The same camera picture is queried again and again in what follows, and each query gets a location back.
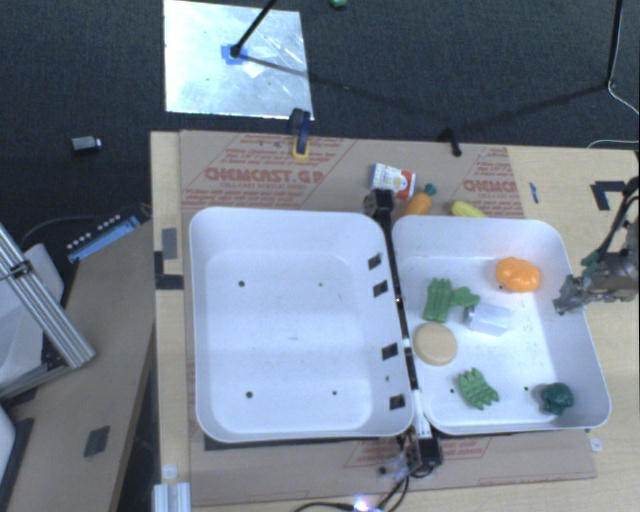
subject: tan cookie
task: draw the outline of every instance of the tan cookie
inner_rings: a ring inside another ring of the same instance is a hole
[[[458,352],[458,342],[444,325],[431,322],[422,325],[413,337],[413,350],[425,363],[444,366]]]

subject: metal plate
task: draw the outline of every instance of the metal plate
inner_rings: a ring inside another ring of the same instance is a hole
[[[260,9],[165,0],[165,87],[169,112],[287,119],[312,113],[298,12],[272,10],[243,47],[224,57]]]

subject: wooden table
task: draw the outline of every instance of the wooden table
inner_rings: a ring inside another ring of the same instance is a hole
[[[154,133],[151,142],[154,250],[161,251],[163,230],[181,225],[179,135]],[[580,268],[579,261],[604,239],[618,204],[616,196],[612,195],[613,210],[598,210],[590,184],[595,181],[626,182],[638,173],[635,155],[609,150],[532,147],[509,147],[508,153],[525,216],[546,221],[560,232],[571,267],[576,271]],[[537,203],[530,192],[530,183],[535,183]],[[619,249],[619,238],[616,238],[613,250]],[[182,253],[178,244],[176,257],[164,262],[164,273],[181,275],[182,272]],[[168,470],[163,481],[168,484],[188,482],[183,292],[157,291],[156,309],[160,454],[163,470]],[[612,402],[609,421],[591,433],[603,446],[603,450],[595,454],[598,477],[595,480],[410,492],[401,511],[600,512],[633,510],[640,503],[638,300],[626,304],[591,304],[587,320]],[[302,503],[287,501],[197,510],[276,512],[293,510]]]
[[[149,222],[79,264],[66,311],[96,357],[11,409],[34,423],[8,512],[117,510],[153,359],[151,235]]]

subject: dark green toy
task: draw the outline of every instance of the dark green toy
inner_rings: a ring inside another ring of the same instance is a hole
[[[544,409],[552,414],[561,416],[567,407],[573,405],[573,394],[569,386],[562,382],[556,382],[545,386],[540,391],[540,396],[544,400]]]

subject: white box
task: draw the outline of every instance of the white box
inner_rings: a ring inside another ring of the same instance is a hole
[[[393,230],[410,333],[432,278],[510,309],[499,338],[446,323],[458,354],[442,367],[413,358],[428,421],[453,435],[590,428],[610,401],[582,312],[552,304],[566,274],[557,232],[539,221],[410,216]],[[209,208],[190,228],[196,412],[223,442],[392,436],[412,421],[385,239],[354,213]],[[525,258],[542,272],[532,293],[501,290],[495,264]],[[476,367],[500,395],[480,411],[456,387]],[[564,382],[575,404],[542,409],[538,386]]]

